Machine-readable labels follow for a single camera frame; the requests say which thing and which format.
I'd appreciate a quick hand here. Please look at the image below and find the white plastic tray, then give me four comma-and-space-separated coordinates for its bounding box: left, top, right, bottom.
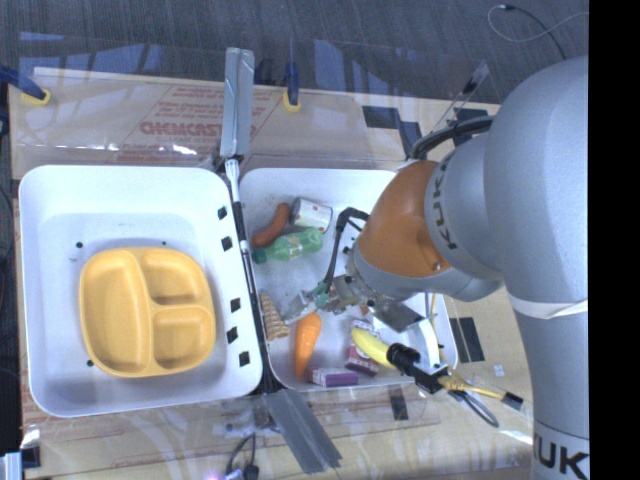
238, 167, 459, 393
18, 164, 265, 419

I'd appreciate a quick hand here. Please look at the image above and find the red and white carton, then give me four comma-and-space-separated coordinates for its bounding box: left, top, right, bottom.
344, 319, 381, 376

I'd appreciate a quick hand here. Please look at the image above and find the orange carrot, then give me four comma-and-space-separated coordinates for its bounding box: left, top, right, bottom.
293, 311, 323, 380

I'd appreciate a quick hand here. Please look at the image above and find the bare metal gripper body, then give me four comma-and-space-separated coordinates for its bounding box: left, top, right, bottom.
327, 273, 422, 333

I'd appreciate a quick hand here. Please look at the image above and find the yellow divided plate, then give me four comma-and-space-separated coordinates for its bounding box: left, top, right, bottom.
78, 246, 217, 379

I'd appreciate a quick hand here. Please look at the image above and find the yellow banana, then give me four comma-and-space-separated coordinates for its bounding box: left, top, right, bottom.
351, 326, 399, 372

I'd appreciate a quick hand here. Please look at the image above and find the white can with orange print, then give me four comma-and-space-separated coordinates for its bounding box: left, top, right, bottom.
289, 196, 334, 234

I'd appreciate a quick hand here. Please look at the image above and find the tan ridged biscuit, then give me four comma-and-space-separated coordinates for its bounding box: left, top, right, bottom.
258, 291, 291, 342

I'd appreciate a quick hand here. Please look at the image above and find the black cylinder on white bracket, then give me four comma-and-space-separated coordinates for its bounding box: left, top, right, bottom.
386, 317, 450, 395

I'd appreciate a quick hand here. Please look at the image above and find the brown cardboard board, red print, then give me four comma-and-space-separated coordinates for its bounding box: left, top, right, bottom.
7, 67, 534, 480

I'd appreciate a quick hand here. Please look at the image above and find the green plastic bottle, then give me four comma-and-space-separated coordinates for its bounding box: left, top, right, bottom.
252, 227, 325, 265

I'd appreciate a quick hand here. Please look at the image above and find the purple and pink carton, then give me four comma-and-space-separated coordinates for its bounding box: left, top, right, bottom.
307, 366, 360, 388

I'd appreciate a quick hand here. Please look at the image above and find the brown toy sausage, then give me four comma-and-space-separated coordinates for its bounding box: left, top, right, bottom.
250, 202, 292, 248

